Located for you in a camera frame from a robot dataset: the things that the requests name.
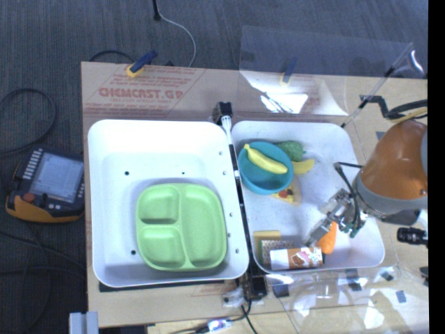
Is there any orange carrot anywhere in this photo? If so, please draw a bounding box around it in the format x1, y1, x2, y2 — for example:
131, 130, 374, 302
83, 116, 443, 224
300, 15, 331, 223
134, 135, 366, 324
316, 221, 339, 255

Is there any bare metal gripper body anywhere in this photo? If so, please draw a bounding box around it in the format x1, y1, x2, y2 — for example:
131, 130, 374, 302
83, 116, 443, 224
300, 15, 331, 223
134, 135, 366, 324
318, 188, 368, 234

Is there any brown cardboard board, red print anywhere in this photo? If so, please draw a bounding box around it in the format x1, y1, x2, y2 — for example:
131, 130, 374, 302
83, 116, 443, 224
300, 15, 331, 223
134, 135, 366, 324
80, 61, 429, 328

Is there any white plastic tray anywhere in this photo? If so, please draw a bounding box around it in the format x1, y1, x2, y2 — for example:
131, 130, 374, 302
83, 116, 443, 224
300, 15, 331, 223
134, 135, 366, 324
229, 120, 386, 275
86, 118, 250, 289

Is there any thin black and white rod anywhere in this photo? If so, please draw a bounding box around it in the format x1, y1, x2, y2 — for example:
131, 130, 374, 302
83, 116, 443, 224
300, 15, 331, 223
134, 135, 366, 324
220, 115, 259, 278

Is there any green divided plate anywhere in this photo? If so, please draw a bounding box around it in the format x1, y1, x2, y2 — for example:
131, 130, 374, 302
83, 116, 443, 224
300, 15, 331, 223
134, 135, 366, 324
134, 182, 229, 272

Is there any green broccoli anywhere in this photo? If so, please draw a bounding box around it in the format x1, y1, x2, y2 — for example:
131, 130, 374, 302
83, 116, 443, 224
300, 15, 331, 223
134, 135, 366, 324
275, 140, 307, 163

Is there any blue bowl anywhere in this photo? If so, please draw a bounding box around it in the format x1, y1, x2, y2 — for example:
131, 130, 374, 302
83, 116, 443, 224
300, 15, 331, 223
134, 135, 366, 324
237, 141, 295, 196

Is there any yellow sponge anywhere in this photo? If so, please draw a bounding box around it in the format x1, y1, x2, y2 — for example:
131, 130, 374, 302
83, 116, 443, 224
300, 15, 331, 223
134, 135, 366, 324
252, 230, 282, 255

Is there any black cylinder on white bracket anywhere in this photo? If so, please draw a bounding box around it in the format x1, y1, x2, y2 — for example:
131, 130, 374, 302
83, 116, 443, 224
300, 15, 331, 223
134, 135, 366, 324
396, 209, 429, 246

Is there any yellow banana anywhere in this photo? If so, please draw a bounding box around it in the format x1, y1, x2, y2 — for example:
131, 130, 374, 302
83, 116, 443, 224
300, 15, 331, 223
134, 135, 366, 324
291, 158, 316, 176
243, 143, 289, 175

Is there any yellow pizza slice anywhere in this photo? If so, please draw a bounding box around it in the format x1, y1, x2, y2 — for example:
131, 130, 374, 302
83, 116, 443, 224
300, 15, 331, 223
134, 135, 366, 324
270, 182, 302, 207

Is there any black block with thin wires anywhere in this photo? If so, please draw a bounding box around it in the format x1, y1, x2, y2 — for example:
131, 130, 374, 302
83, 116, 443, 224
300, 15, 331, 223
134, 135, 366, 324
242, 274, 269, 301
212, 101, 234, 125

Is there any white and orange bottle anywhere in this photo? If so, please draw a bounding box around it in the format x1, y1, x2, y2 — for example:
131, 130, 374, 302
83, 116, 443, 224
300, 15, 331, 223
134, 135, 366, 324
268, 246, 326, 271

